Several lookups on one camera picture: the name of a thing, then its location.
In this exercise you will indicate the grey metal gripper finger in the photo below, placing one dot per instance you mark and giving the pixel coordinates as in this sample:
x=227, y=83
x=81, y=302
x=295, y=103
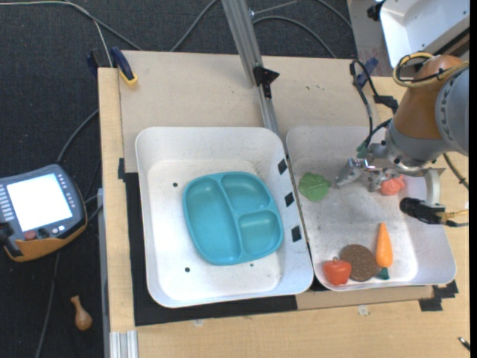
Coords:
x=348, y=174
x=375, y=182

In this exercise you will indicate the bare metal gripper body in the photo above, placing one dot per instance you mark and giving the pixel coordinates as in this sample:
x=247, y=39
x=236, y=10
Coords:
x=384, y=160

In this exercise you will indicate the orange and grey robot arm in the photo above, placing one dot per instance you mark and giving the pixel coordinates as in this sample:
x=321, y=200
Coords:
x=421, y=106

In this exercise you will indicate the orange pink toy food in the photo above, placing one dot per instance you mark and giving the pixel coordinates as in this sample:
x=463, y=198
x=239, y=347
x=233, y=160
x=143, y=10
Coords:
x=391, y=187

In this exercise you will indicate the green lettuce leaf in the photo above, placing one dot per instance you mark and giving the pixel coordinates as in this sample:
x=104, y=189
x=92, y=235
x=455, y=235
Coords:
x=314, y=187

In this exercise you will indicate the white plastic tray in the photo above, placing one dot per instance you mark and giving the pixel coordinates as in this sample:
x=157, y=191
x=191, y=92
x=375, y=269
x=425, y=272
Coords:
x=354, y=218
x=164, y=207

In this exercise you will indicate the orange carrot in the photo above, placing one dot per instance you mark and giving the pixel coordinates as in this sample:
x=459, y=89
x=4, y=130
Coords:
x=384, y=248

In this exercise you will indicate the brown round biscuit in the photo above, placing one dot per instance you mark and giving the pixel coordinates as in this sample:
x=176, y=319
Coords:
x=358, y=263

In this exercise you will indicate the red bell pepper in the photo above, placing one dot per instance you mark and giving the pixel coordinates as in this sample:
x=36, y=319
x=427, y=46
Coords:
x=336, y=272

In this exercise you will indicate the blue divided plate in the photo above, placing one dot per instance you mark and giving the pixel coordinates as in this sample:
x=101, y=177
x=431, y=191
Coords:
x=216, y=218

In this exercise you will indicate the pale brown flat board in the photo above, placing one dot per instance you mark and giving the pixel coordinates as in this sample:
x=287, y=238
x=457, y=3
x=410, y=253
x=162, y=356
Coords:
x=194, y=95

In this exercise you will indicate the brown toy chicken drumstick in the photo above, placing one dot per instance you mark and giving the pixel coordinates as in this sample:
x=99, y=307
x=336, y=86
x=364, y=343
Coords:
x=82, y=317

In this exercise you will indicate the black cylinder on white bracket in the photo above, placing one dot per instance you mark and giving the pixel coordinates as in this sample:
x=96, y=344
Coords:
x=421, y=209

